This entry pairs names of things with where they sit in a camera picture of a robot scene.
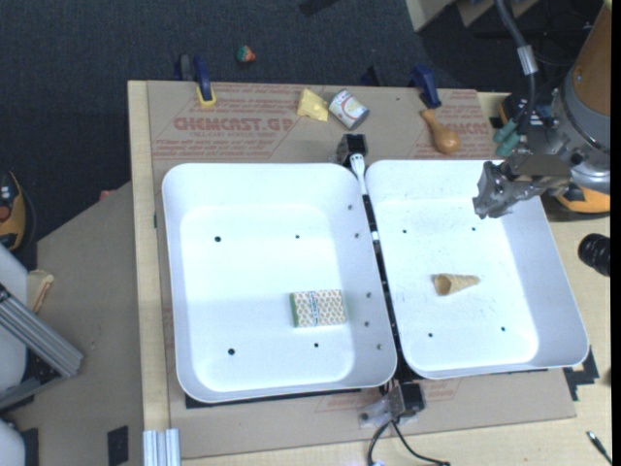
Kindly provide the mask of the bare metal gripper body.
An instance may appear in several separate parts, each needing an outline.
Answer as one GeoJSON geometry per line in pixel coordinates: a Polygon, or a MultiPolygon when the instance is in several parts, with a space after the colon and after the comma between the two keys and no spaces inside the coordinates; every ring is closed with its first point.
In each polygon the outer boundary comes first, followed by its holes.
{"type": "Polygon", "coordinates": [[[562,193],[572,185],[610,193],[610,158],[596,150],[558,149],[555,153],[514,150],[503,163],[510,181],[529,182],[534,188],[562,193]]]}

